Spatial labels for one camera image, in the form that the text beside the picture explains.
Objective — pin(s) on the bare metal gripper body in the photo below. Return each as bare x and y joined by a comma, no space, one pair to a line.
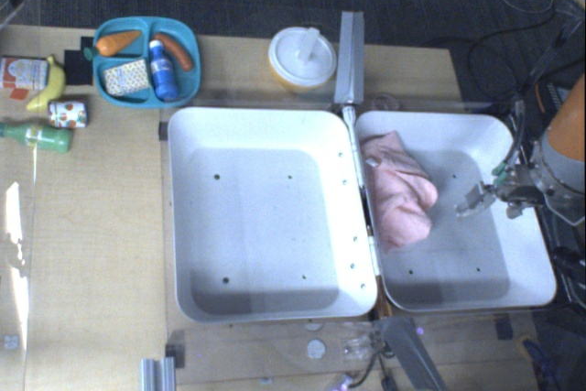
526,190

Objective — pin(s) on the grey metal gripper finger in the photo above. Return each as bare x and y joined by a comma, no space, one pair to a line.
516,210
476,199

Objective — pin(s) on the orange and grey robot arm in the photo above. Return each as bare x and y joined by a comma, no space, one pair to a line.
565,123

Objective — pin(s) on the white plastic tray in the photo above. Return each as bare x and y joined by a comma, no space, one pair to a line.
471,242
270,220

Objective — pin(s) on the pink cloth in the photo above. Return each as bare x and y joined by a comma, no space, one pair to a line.
403,197

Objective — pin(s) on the thin black and white rod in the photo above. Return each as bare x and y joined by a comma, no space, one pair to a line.
361,178

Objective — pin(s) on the yellow cup with white lid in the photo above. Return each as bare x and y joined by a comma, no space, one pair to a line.
302,56

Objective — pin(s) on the pale wood board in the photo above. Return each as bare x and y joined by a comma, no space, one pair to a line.
274,357

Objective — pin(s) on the blue divided plate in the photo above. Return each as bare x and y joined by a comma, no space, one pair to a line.
190,82

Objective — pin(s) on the brown sausage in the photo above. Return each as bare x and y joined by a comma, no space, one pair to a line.
176,51

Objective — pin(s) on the blue bottle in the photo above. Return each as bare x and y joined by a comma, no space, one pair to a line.
162,73

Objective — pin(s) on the yellow patterned carton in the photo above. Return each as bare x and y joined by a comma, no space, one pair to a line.
126,78

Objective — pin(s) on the orange carrot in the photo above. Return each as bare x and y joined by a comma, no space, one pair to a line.
116,43

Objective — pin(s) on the white can with orange print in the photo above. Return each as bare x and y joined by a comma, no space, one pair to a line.
67,114

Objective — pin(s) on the green bottle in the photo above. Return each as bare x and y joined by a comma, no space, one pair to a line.
43,138

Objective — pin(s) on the yellow banana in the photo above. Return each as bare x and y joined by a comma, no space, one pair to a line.
50,89

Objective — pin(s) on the white and orange carton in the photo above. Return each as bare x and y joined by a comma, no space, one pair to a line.
23,72

